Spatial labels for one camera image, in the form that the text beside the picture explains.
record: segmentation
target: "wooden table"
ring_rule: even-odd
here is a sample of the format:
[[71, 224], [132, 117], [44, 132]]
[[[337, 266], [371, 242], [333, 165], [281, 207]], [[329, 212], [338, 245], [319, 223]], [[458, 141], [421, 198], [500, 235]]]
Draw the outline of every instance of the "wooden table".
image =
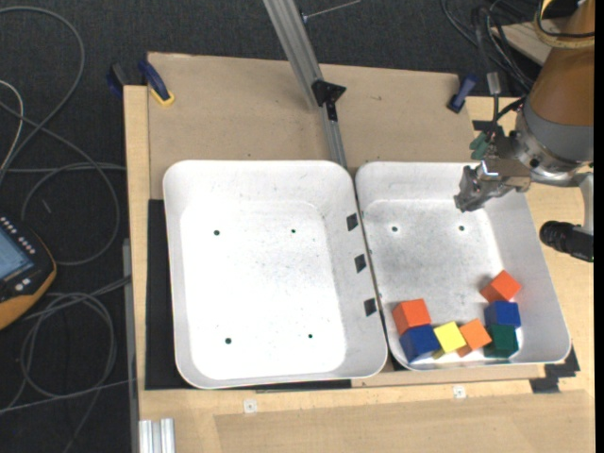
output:
[[[545, 259], [581, 368], [560, 380], [561, 393], [534, 394], [529, 378], [542, 378], [545, 368], [532, 364], [429, 372], [396, 372], [387, 365], [374, 377], [353, 381], [351, 389], [329, 391], [146, 391], [147, 202], [161, 198], [165, 166], [190, 156], [327, 157], [318, 120], [304, 109], [287, 62], [149, 58], [176, 101], [162, 109], [145, 87], [125, 89], [138, 401], [141, 419], [175, 418], [178, 453], [595, 451], [594, 267], [549, 248]], [[376, 159], [466, 161], [470, 117], [491, 119], [488, 98], [469, 98], [460, 115], [444, 109], [456, 90], [453, 75], [331, 65], [322, 70], [327, 80], [349, 87], [338, 111], [353, 173]], [[511, 128], [513, 117], [503, 125]], [[305, 139], [293, 130], [306, 132]], [[290, 133], [287, 142], [279, 132]], [[578, 190], [533, 184], [527, 199], [537, 226], [549, 219], [582, 220]], [[246, 399], [256, 401], [258, 412], [244, 412]]]

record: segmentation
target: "black hole in bin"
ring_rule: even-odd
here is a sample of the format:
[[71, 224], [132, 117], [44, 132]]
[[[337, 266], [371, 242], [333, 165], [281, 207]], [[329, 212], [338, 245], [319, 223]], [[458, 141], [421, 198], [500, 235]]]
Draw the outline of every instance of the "black hole in bin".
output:
[[348, 225], [348, 231], [356, 228], [359, 225], [359, 217], [357, 216], [357, 213], [353, 213], [346, 217], [346, 224]]
[[367, 266], [364, 255], [359, 255], [355, 258], [355, 265], [357, 266], [357, 273]]

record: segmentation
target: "yellow and blue clamp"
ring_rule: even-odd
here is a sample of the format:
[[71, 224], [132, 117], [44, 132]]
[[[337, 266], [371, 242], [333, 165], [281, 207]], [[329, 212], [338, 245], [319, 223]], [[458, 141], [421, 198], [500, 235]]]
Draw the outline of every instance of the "yellow and blue clamp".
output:
[[155, 70], [149, 62], [144, 59], [139, 60], [139, 71], [146, 79], [149, 84], [151, 95], [155, 98], [158, 103], [167, 108], [172, 106], [175, 101], [174, 95], [168, 91], [163, 79], [159, 76], [158, 71]]

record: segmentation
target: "white cable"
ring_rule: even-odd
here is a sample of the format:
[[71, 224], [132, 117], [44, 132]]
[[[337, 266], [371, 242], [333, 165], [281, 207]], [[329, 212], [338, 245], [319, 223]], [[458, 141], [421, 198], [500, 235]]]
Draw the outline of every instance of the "white cable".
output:
[[[19, 113], [22, 116], [25, 115], [25, 105], [23, 102], [23, 97], [19, 94], [19, 91], [17, 91], [14, 86], [12, 86], [11, 84], [9, 84], [8, 82], [6, 82], [2, 79], [0, 79], [0, 84], [2, 84], [4, 87], [10, 89], [12, 91], [12, 93], [14, 93], [17, 96], [17, 100], [19, 101], [19, 111], [20, 111]], [[2, 169], [7, 165], [7, 162], [10, 159], [10, 155], [12, 155], [12, 152], [15, 150], [15, 146], [19, 142], [19, 138], [21, 137], [22, 130], [23, 130], [23, 119], [20, 119], [19, 126], [17, 127], [17, 133], [15, 134], [15, 138], [14, 138], [12, 144], [10, 145], [10, 149], [7, 152], [7, 156], [4, 158], [4, 161], [2, 161], [2, 164], [0, 164], [0, 171], [2, 171]]]

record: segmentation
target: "black floor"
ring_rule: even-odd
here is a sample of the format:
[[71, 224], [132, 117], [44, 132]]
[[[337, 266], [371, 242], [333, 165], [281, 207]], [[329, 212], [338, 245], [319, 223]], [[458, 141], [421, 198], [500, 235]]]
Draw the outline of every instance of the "black floor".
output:
[[[354, 0], [296, 0], [306, 13], [350, 1]], [[522, 18], [510, 18], [497, 8], [503, 23], [527, 20], [538, 0], [506, 1]], [[121, 63], [129, 81], [140, 83], [136, 64], [146, 51], [285, 59], [261, 0], [0, 2], [0, 80], [19, 91], [25, 116], [33, 122], [45, 121], [60, 103], [80, 65], [77, 40], [69, 26], [47, 11], [71, 23], [86, 48], [83, 74], [73, 95], [45, 123], [59, 139], [36, 131], [11, 162], [12, 170], [58, 168], [89, 162], [88, 158], [125, 165], [122, 104], [106, 82], [113, 62]], [[447, 2], [463, 25], [470, 25], [472, 8], [485, 4], [484, 0]], [[308, 31], [317, 58], [324, 63], [459, 76], [484, 73], [476, 47], [445, 18], [441, 0], [361, 0], [311, 19]], [[537, 75], [538, 68], [514, 56], [529, 76]], [[522, 91], [514, 79], [502, 77], [506, 94]], [[484, 79], [474, 93], [487, 94]], [[0, 101], [19, 108], [6, 85], [0, 85]], [[0, 162], [17, 125], [14, 116], [0, 109]], [[34, 130], [35, 126], [25, 125], [20, 143]], [[61, 140], [75, 144], [88, 158]], [[59, 266], [50, 292], [90, 295], [123, 277], [122, 245], [128, 233], [125, 171], [105, 169], [107, 181], [97, 171], [63, 172], [35, 188], [43, 176], [12, 171], [0, 177], [0, 210], [23, 215], [55, 257], [68, 262]], [[88, 260], [105, 248], [98, 258]], [[82, 260], [86, 263], [69, 264]], [[44, 310], [52, 299], [45, 297], [32, 311]], [[13, 401], [24, 381], [20, 358], [29, 354], [28, 350], [22, 354], [24, 339], [36, 321], [21, 320], [0, 331], [0, 453], [54, 453], [68, 445], [73, 452], [129, 451], [124, 290], [117, 288], [99, 300], [111, 317], [112, 335], [92, 299], [53, 314], [41, 325], [25, 369], [46, 394], [27, 383]], [[117, 355], [106, 373], [111, 337]], [[61, 398], [100, 381], [113, 386], [100, 393]], [[11, 402], [12, 409], [3, 411]]]

